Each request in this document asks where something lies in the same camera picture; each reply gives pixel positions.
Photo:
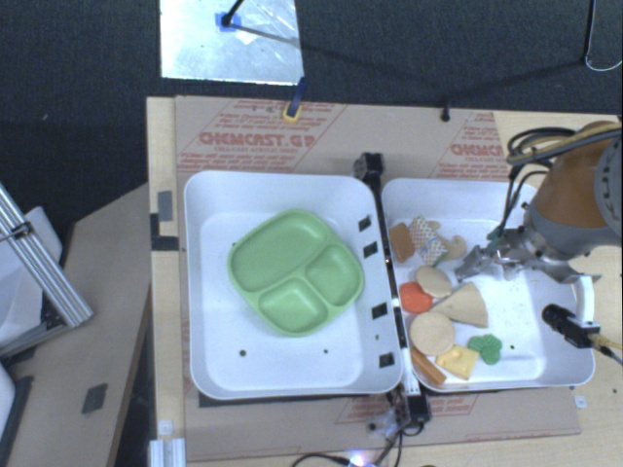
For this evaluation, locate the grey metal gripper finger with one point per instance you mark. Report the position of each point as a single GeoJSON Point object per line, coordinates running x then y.
{"type": "Point", "coordinates": [479, 253]}
{"type": "Point", "coordinates": [466, 269]}

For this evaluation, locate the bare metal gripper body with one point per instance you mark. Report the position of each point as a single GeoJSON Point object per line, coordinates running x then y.
{"type": "Point", "coordinates": [518, 248]}

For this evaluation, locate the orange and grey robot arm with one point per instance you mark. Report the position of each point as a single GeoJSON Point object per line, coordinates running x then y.
{"type": "Point", "coordinates": [569, 197]}

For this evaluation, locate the beige shaped biscuit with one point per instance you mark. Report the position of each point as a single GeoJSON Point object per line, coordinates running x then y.
{"type": "Point", "coordinates": [456, 247]}

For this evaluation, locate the small round beige biscuit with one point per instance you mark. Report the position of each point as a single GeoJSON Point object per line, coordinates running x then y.
{"type": "Point", "coordinates": [433, 281]}

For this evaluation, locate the beige pizza slice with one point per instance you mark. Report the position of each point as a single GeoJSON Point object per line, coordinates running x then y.
{"type": "Point", "coordinates": [465, 307]}

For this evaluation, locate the orange round slice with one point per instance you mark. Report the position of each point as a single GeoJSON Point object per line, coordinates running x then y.
{"type": "Point", "coordinates": [414, 298]}

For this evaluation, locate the brown toast slice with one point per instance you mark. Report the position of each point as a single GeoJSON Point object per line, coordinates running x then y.
{"type": "Point", "coordinates": [401, 242]}

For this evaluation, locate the white plastic tray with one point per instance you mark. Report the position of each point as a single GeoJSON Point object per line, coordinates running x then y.
{"type": "Point", "coordinates": [521, 319]}
{"type": "Point", "coordinates": [219, 358]}

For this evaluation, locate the large round beige biscuit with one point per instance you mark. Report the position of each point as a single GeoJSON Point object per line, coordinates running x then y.
{"type": "Point", "coordinates": [430, 334]}

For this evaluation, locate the green broccoli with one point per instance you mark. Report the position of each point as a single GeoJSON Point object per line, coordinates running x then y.
{"type": "Point", "coordinates": [486, 348]}

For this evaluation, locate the thin black and white rod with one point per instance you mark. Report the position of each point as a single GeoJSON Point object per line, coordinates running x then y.
{"type": "Point", "coordinates": [384, 241]}

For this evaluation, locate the yellow cheese block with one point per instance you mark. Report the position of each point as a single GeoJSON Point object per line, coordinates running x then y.
{"type": "Point", "coordinates": [457, 362]}

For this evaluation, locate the orange sausage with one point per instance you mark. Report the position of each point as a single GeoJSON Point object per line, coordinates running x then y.
{"type": "Point", "coordinates": [428, 369]}

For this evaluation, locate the green divided plate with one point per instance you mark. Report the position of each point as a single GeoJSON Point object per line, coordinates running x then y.
{"type": "Point", "coordinates": [277, 261]}

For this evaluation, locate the brown cardboard board red print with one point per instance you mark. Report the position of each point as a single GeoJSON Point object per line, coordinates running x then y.
{"type": "Point", "coordinates": [272, 134]}

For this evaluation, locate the black cylinder on white bracket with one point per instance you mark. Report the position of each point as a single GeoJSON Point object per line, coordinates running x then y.
{"type": "Point", "coordinates": [567, 323]}

